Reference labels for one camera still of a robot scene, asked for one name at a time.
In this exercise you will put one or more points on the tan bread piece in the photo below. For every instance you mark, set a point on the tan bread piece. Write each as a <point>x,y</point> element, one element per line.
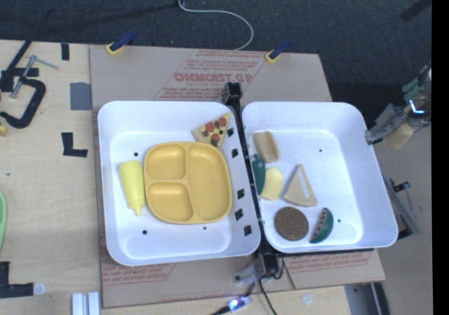
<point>398,136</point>

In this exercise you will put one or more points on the watermelon slice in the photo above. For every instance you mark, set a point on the watermelon slice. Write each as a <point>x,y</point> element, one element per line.
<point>324,227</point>

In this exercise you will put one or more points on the yellow squeeze bottle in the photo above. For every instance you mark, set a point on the yellow squeeze bottle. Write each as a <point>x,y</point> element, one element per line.
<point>132,182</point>

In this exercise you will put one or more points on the tan wedge sandwich slice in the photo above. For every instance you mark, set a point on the tan wedge sandwich slice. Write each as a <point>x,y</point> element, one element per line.
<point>299,191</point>

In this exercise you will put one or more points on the green and yellow corn cob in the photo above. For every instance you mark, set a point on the green and yellow corn cob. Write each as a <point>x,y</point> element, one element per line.
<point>271,184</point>

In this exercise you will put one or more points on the white plastic tray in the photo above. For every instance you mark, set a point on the white plastic tray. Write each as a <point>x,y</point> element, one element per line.
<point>343,173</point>
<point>175,243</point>

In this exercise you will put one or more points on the brown round biscuit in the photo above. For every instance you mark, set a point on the brown round biscuit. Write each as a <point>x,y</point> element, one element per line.
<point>291,224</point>

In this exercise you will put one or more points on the yellow divided plate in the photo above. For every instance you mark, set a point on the yellow divided plate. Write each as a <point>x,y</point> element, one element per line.
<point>207,180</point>

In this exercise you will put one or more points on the brown cardboard board red print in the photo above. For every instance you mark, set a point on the brown cardboard board red print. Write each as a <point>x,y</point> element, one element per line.
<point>140,71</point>

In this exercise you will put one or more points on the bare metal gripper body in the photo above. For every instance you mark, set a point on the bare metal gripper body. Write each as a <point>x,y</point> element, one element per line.
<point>417,115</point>

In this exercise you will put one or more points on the thin black rod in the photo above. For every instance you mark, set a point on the thin black rod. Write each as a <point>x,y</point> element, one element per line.
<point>245,152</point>

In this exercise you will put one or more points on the tan bread bun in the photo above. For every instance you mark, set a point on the tan bread bun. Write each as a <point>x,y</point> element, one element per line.
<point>266,146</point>

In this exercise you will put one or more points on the pizza slice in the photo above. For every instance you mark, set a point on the pizza slice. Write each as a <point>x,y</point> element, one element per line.
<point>212,129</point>

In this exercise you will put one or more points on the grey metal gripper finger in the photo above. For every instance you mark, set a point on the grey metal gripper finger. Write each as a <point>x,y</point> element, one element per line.
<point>382,124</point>

